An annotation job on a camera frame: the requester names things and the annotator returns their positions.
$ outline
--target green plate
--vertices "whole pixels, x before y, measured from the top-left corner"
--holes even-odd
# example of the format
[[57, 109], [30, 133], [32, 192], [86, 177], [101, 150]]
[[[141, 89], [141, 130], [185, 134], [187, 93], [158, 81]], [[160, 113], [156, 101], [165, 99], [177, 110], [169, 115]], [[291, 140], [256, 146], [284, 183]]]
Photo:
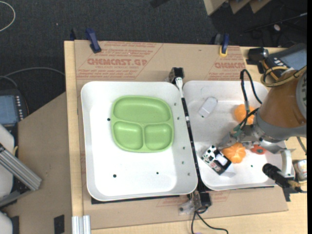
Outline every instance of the green plate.
[[169, 105], [158, 98], [123, 96], [112, 106], [113, 138], [131, 152], [161, 152], [174, 140], [174, 121]]

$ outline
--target white eraser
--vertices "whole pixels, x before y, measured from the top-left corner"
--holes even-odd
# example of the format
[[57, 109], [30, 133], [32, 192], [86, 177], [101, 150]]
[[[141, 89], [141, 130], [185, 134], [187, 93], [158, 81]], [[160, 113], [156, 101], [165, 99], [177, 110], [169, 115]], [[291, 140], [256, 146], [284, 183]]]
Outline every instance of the white eraser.
[[216, 98], [214, 97], [208, 97], [205, 101], [205, 103], [201, 106], [201, 108], [199, 109], [198, 113], [200, 114], [200, 116], [202, 116], [203, 118], [208, 117], [209, 114], [211, 114], [211, 112], [215, 109], [216, 105], [217, 105], [218, 101]]

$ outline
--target robotic hand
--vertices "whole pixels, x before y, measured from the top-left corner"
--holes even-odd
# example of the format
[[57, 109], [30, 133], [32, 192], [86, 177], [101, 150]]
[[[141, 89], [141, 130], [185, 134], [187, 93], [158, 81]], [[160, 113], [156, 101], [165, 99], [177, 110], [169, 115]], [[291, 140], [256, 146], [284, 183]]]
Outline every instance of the robotic hand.
[[281, 153], [282, 170], [266, 164], [262, 171], [283, 188], [300, 188], [298, 184], [294, 184], [291, 150], [286, 148], [284, 141], [289, 137], [307, 137], [306, 66], [299, 71], [286, 71], [275, 83], [266, 83], [266, 75], [273, 70], [274, 68], [268, 70], [261, 79], [271, 89], [261, 106], [252, 112], [255, 113], [253, 124], [235, 127], [234, 133], [228, 133], [218, 149], [241, 142], [249, 149], [259, 145], [271, 153]]

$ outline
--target gray floor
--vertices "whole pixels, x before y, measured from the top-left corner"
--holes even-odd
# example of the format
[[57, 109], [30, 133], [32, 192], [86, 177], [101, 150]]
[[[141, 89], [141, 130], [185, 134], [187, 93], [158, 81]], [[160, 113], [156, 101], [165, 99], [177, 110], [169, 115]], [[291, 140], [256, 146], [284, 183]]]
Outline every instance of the gray floor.
[[[0, 32], [0, 76], [29, 67], [64, 70], [63, 42], [76, 28], [94, 28], [99, 40], [209, 44], [217, 33], [229, 33], [230, 44], [240, 46], [290, 46], [307, 43], [306, 31], [282, 25], [282, 34], [268, 28], [245, 29], [298, 16], [307, 11], [307, 0], [272, 0], [257, 13], [245, 6], [237, 14], [224, 4], [208, 16], [203, 0], [170, 0], [157, 8], [152, 0], [1, 0], [16, 11], [15, 22]], [[0, 29], [12, 18], [0, 3]], [[307, 17], [292, 20], [307, 28]], [[28, 101], [30, 112], [65, 90], [64, 77], [49, 71], [28, 71], [11, 76]], [[12, 84], [0, 80], [0, 89]]]

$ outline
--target red object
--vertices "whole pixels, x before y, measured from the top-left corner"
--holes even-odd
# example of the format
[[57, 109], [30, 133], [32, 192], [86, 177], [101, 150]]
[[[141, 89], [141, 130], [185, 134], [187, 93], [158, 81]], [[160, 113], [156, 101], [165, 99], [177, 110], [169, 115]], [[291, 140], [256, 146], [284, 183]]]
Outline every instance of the red object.
[[266, 153], [267, 149], [259, 145], [254, 145], [253, 148], [250, 149], [250, 151], [252, 151], [253, 153], [262, 155]]

